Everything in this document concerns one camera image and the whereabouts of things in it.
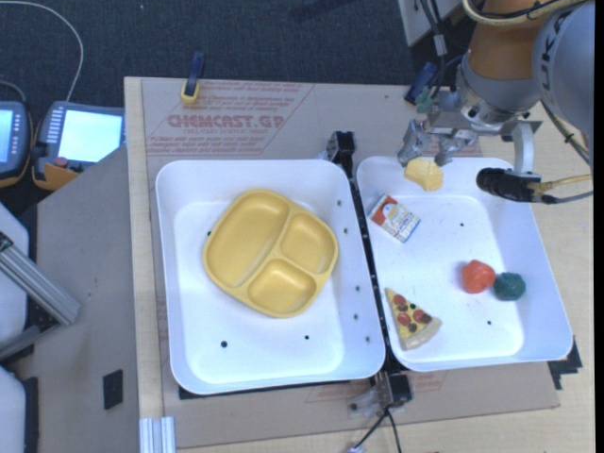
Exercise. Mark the green toy broccoli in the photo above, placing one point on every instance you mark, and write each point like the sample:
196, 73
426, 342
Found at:
509, 286

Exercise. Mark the toy pizza slice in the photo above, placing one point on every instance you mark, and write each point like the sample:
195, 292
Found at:
409, 321

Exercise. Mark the orange toy vegetable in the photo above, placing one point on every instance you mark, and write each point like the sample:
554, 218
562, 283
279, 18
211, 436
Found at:
477, 276

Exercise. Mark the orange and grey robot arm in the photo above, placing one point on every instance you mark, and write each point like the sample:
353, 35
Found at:
514, 40

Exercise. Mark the black cylinder on white bracket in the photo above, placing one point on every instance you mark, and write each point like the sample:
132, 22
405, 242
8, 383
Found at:
512, 177

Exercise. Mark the brown cardboard board red print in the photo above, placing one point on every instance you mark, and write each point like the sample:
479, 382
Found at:
245, 121

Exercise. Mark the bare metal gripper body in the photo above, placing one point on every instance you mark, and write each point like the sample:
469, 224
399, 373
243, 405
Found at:
464, 117

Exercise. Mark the thin black rod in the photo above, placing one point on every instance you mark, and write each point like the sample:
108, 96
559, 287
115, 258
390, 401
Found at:
369, 253

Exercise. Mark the white plastic tray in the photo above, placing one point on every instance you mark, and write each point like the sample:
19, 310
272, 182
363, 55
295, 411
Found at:
453, 272
264, 276

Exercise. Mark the yellow divided plate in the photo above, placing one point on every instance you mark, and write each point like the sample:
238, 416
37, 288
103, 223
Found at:
271, 253

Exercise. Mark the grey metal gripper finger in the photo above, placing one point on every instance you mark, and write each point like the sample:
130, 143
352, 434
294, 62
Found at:
409, 148
447, 149

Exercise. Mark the small white and red carton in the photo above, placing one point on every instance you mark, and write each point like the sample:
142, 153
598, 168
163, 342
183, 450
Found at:
394, 218

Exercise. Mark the yellow toy food piece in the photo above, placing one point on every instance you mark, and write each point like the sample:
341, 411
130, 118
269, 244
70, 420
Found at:
424, 175

